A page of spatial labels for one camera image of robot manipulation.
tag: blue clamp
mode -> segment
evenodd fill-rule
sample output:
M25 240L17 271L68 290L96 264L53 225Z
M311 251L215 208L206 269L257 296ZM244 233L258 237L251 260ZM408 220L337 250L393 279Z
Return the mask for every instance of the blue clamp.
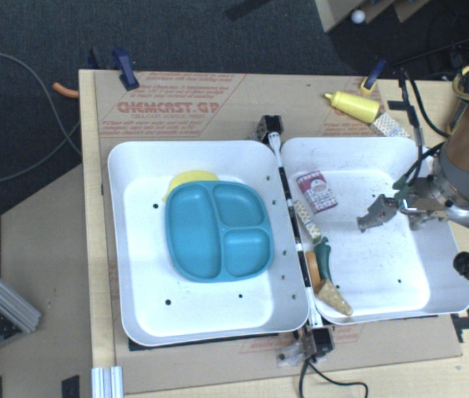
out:
M385 59L378 59L378 62L376 62L376 66L373 68L373 70L369 73L368 76L366 76L360 84L360 92L364 96L368 96L371 94L371 92L375 89L375 84L376 80L384 70L386 65Z
M133 73L129 54L122 47L115 47L113 49L112 56L117 68L122 71L120 80L122 81L122 84L124 84L126 90L130 91L137 89L139 87L139 83Z

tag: white plastic object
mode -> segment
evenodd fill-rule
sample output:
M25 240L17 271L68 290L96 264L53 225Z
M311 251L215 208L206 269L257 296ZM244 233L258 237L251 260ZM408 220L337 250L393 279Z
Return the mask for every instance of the white plastic object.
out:
M352 307L347 317L324 303L323 317L334 324L460 313L469 307L469 282L452 267L457 244L447 222L429 221L412 231L402 213L362 233L363 216L375 198L395 194L393 183L417 157L408 138L292 138L283 145L283 163L293 200L304 200L295 181L321 171L338 204L314 222L331 247L332 283ZM422 166L421 177L429 174ZM312 238L301 230L305 250Z
M351 13L351 20L355 24L361 24L365 22L365 12L360 9L356 9L355 11L352 11Z
M199 283L172 263L162 200L189 170L252 187L273 232L273 261L262 274ZM125 332L155 347L197 340L291 332L308 318L308 298L273 152L252 141L127 142L108 159Z

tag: wooden table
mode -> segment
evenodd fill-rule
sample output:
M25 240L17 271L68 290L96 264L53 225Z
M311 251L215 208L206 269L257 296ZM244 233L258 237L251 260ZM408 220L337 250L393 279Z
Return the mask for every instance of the wooden table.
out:
M306 81L302 76L284 77L285 80ZM430 118L437 125L446 123L452 114L455 98L447 82L419 82L424 104ZM400 90L395 80L379 80L379 90L384 102L400 100ZM114 328L110 302L109 271L107 261L104 203L100 193L102 173L100 167L99 131L94 71L80 71L80 111L82 126L83 165L85 179L85 216L89 264L89 301L91 340L94 367L112 367L116 364ZM404 113L389 112L408 131ZM440 138L424 126L427 145L438 143ZM469 251L469 231L453 225L452 230L460 250ZM463 333L462 356L429 362L379 366L333 372L337 381L364 381L371 396L469 396L469 330ZM245 381L215 386L186 388L176 391L158 391L136 394L134 397L161 396L275 396L297 395L298 376L271 380ZM340 388L322 382L317 376L308 376L306 396L363 396L360 388Z

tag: small juice box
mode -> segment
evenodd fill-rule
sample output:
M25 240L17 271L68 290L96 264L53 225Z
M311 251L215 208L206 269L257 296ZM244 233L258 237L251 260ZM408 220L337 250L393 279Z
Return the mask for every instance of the small juice box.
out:
M301 176L297 179L297 184L314 214L337 205L337 200L321 172L315 171Z

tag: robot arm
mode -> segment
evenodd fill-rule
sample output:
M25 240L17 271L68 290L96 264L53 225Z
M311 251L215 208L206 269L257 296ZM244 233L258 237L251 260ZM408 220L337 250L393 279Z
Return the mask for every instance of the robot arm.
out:
M408 216L412 230L432 219L450 220L469 228L469 66L456 76L452 88L460 100L452 134L446 142L419 156L395 183L398 191L394 197L378 196L367 215L357 218L361 231L384 224L399 211ZM428 156L434 158L430 174L406 182Z

